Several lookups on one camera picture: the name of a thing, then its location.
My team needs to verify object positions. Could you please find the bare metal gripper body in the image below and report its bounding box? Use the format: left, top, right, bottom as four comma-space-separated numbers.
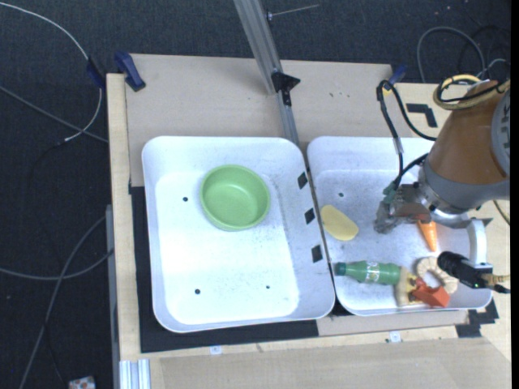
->
380, 183, 470, 229

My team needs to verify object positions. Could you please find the orange carrot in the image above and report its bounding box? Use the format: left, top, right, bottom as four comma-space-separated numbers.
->
417, 218, 440, 253

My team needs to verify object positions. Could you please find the yellow oval slice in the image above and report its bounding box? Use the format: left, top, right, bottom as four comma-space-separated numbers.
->
320, 204, 360, 242

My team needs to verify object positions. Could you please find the green plastic bottle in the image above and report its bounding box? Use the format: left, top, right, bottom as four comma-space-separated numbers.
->
333, 259, 403, 287

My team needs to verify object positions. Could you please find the white plastic tray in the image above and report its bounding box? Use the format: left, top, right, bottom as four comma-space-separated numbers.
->
140, 135, 337, 334
306, 135, 495, 318

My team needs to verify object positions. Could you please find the beige pizza slice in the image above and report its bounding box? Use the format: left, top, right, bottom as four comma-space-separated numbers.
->
394, 267, 427, 308

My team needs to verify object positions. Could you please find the orange red wedge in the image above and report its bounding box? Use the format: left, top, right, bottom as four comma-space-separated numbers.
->
410, 278, 452, 309

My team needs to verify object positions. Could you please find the green bowl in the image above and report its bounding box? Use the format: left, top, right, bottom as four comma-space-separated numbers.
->
199, 164, 272, 233

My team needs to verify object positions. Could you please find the brown cardboard board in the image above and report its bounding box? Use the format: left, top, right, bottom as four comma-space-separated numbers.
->
122, 52, 472, 337

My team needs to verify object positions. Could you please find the small white patterned box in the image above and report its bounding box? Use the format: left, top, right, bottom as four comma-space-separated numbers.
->
67, 375, 97, 389

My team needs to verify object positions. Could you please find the black cylinder on white bracket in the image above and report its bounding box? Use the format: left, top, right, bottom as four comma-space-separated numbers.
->
436, 218, 495, 289

